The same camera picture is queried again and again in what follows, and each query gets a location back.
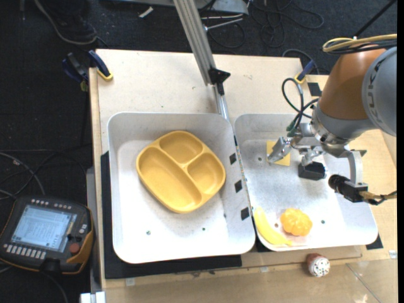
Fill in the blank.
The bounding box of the yellow flat square slice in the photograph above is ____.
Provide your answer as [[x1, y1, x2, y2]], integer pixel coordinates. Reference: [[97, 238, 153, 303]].
[[266, 140, 291, 167]]

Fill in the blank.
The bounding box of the person's foot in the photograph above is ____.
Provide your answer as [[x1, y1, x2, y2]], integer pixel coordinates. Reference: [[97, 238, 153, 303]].
[[33, 0, 99, 46]]

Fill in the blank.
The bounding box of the pale wood board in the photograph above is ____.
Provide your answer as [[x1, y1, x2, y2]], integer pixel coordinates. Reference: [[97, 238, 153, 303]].
[[94, 48, 363, 270]]

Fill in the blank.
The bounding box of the yellow banana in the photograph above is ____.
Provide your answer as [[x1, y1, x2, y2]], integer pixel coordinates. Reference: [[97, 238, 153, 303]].
[[253, 206, 294, 247]]

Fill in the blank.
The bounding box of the black cube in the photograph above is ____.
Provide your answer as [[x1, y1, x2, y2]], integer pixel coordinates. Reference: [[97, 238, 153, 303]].
[[297, 161, 327, 181]]

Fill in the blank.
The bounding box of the yellow segmented round fruit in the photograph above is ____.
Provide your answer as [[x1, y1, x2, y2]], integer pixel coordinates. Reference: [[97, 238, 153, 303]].
[[280, 208, 314, 237]]

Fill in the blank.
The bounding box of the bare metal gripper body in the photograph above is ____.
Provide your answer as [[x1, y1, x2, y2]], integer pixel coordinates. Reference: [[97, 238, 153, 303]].
[[289, 122, 350, 158]]

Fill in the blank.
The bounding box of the black cylinder on white bracket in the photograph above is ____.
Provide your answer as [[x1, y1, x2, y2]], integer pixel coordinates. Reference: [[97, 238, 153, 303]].
[[328, 150, 369, 203]]

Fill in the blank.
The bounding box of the yellow divided plate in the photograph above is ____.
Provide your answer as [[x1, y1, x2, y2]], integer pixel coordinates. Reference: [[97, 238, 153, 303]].
[[135, 130, 227, 214]]

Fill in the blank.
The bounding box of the white plastic tray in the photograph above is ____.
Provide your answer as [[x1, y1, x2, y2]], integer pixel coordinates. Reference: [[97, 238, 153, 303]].
[[233, 113, 379, 253], [107, 111, 256, 264]]

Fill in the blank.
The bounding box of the red and white dotted can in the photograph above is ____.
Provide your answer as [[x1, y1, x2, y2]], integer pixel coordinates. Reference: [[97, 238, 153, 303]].
[[305, 252, 331, 278]]

